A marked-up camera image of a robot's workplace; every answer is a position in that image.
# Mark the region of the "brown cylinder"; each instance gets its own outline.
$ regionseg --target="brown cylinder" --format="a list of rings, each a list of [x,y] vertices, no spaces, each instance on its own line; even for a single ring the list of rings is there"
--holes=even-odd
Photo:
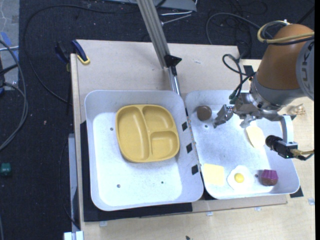
[[[310,32],[313,32],[313,30],[307,26],[290,24],[282,27],[273,39]],[[304,44],[305,42],[290,45],[269,44],[256,74],[257,81],[262,86],[275,90],[299,89],[300,86],[296,77],[296,62]]]

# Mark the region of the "blue clamp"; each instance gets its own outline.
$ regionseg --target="blue clamp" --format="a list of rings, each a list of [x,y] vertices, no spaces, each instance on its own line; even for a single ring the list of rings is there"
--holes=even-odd
[[[76,41],[72,40],[71,43],[75,48],[76,54],[78,59],[81,61],[82,64],[87,65],[90,63],[89,57],[86,55],[85,51],[82,49],[81,45]]]

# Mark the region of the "yellow plate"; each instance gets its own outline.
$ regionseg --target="yellow plate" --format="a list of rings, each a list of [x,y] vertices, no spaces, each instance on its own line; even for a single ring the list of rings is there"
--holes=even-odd
[[[175,120],[163,106],[124,106],[116,113],[115,130],[121,154],[131,162],[163,161],[180,148]]]

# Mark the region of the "purple object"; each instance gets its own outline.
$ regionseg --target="purple object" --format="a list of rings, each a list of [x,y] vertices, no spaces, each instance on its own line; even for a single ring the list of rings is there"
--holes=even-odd
[[[263,173],[261,175],[261,181],[262,184],[265,186],[274,186],[277,184],[278,182],[278,175],[277,175],[277,171],[275,170],[263,170]]]

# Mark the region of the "teal object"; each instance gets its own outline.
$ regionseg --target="teal object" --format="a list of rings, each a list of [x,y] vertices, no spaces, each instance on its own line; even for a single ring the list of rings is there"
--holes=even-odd
[[[12,175],[11,164],[9,162],[4,162],[0,167],[0,176],[8,177]]]

